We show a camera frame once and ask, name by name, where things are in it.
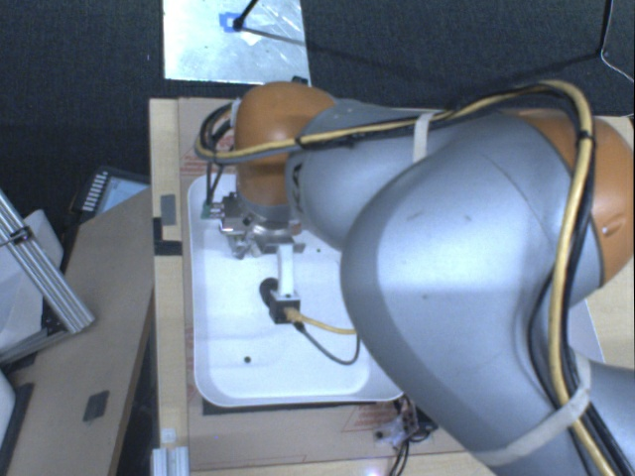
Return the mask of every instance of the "black carpet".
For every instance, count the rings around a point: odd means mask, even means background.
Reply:
[[[615,0],[609,59],[633,74],[635,0]],[[598,49],[606,0],[302,0],[315,86],[400,106],[448,106],[544,77],[596,113],[633,111]],[[149,173],[148,100],[247,87],[163,79],[162,0],[0,0],[0,188],[62,231],[100,165]]]

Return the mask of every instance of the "brown joint cap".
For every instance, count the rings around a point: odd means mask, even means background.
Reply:
[[[575,130],[558,111],[516,112],[538,129],[558,150],[570,169],[575,161]],[[595,126],[595,189],[591,210],[606,284],[633,256],[633,151],[603,120]]]
[[[326,92],[299,83],[274,82],[252,88],[238,108],[234,146],[243,150],[295,139],[313,118],[334,103]],[[286,204],[286,161],[285,154],[239,165],[240,193],[260,205]]]

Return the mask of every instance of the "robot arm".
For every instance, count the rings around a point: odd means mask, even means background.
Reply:
[[[573,421],[530,448],[525,436],[563,402],[550,379],[550,298],[577,171],[573,126],[540,111],[476,113],[452,125],[453,117],[440,118],[426,158],[413,164],[419,116],[273,83],[242,100],[237,153],[198,150],[239,163],[239,203],[269,239],[291,237],[300,221],[341,249],[343,297],[368,350],[494,472],[632,473],[630,371],[590,363],[591,405],[574,427],[590,440],[567,429]],[[579,211],[589,204],[590,223],[575,220],[566,304],[601,287],[633,254],[632,152],[608,125],[597,121],[595,130],[594,175],[584,186],[593,203],[585,195]],[[566,309],[564,318],[566,326]],[[570,395],[583,395],[584,360],[566,339],[563,347]]]

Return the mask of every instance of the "black rod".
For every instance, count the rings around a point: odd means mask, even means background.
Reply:
[[[249,2],[247,4],[247,7],[245,7],[245,10],[242,11],[242,14],[240,16],[238,16],[233,24],[232,24],[232,28],[236,31],[236,32],[240,32],[242,30],[243,25],[245,24],[245,20],[247,19],[247,16],[249,15],[249,13],[251,12],[251,10],[254,8],[254,6],[258,3],[258,0],[251,0],[251,2]]]

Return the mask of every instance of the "silver metal sheet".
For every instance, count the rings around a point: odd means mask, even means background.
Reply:
[[[164,0],[165,77],[262,84],[310,79],[300,0]]]

